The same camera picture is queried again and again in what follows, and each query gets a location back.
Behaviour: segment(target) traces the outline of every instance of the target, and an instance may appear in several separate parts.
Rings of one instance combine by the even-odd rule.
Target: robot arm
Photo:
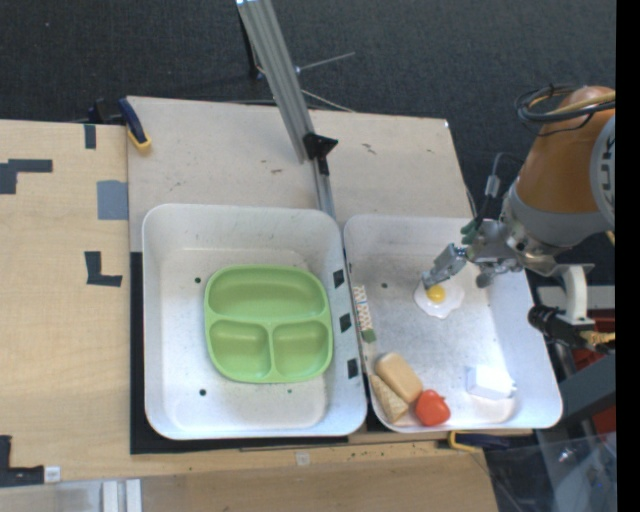
[[[556,110],[530,111],[557,95],[567,96]],[[584,272],[592,266],[560,265],[555,256],[590,235],[615,230],[615,92],[605,87],[545,88],[521,97],[518,115],[543,126],[499,218],[469,223],[462,231],[463,247],[447,246],[422,281],[428,289],[467,262],[480,268],[480,287],[490,285],[497,274],[523,268],[557,277],[565,284],[572,311],[534,308],[529,320],[545,334],[570,338],[575,345],[593,327],[586,318],[586,299],[576,300],[578,291],[586,294]]]

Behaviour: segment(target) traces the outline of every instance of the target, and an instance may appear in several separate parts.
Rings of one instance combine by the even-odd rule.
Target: table surface
[[[452,457],[455,471],[468,454],[436,449],[443,434],[364,427],[346,445],[130,455],[129,256],[146,211],[162,202],[315,207],[311,167],[296,160],[277,109],[130,101],[152,139],[145,153],[121,126],[96,126],[87,148],[83,125],[0,121],[0,163],[53,162],[51,173],[19,172],[16,193],[0,195],[0,433],[13,437],[11,465],[60,466],[64,480],[130,478],[291,467],[303,450],[312,464]],[[312,119],[340,141],[329,166],[341,225],[359,213],[471,215],[444,120]],[[129,221],[98,218],[97,183],[111,180],[128,184]],[[87,284],[86,251],[101,253],[102,273],[122,276],[120,286]],[[490,491],[476,467],[469,485]]]

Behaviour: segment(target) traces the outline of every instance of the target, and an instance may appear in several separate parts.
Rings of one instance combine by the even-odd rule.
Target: black clamp
[[[0,487],[18,487],[44,483],[44,466],[12,468],[9,466],[11,436],[0,436]]]
[[[333,148],[336,147],[338,141],[330,139],[329,137],[323,137],[322,135],[316,135],[315,133],[307,133],[303,138],[304,147],[307,150],[307,156],[313,160],[318,161],[320,166],[320,174],[329,176],[329,164],[327,163],[327,155]]]

